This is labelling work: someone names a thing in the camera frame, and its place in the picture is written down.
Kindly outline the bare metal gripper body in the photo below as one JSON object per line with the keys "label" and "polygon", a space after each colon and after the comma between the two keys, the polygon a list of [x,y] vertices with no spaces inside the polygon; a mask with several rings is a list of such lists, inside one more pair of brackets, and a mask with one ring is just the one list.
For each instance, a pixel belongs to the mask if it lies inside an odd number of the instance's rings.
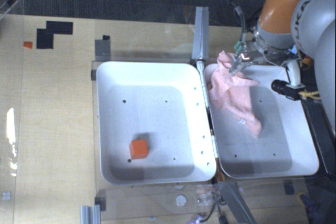
{"label": "bare metal gripper body", "polygon": [[286,60],[286,52],[265,43],[248,41],[237,48],[237,64],[240,66],[272,64],[281,66]]}

